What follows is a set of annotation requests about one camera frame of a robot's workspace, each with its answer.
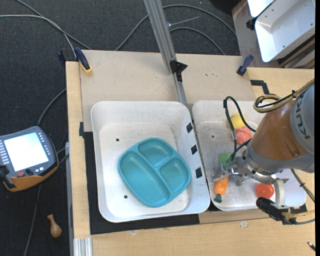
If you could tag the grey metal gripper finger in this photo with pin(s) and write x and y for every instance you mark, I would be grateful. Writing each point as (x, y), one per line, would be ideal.
(221, 173)
(240, 180)

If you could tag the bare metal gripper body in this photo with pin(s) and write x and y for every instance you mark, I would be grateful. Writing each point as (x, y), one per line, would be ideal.
(241, 167)

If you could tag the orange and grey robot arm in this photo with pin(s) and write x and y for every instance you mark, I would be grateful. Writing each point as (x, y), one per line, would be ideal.
(275, 135)

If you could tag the orange toy carrot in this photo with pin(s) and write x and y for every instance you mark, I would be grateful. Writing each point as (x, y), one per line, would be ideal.
(221, 187)

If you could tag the white plastic tray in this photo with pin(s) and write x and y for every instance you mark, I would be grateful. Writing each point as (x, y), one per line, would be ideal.
(140, 117)
(240, 200)

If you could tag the orange toy fruit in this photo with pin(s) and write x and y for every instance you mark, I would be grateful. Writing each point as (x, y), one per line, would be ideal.
(264, 191)

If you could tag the salmon pink toy food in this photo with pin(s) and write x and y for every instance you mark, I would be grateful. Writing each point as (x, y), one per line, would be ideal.
(243, 136)

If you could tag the yellow toy lemon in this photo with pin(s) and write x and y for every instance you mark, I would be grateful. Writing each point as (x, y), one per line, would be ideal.
(237, 121)

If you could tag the blue divided plate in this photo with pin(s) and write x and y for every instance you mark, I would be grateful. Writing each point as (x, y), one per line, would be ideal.
(152, 172)

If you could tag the pale brown flat board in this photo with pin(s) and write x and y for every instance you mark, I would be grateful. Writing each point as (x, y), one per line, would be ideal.
(130, 80)

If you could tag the brown toy chicken drumstick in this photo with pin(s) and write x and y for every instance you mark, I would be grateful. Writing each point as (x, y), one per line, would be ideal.
(55, 228)

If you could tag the black cylinder on white bracket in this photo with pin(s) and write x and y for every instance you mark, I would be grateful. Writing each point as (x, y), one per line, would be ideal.
(272, 208)

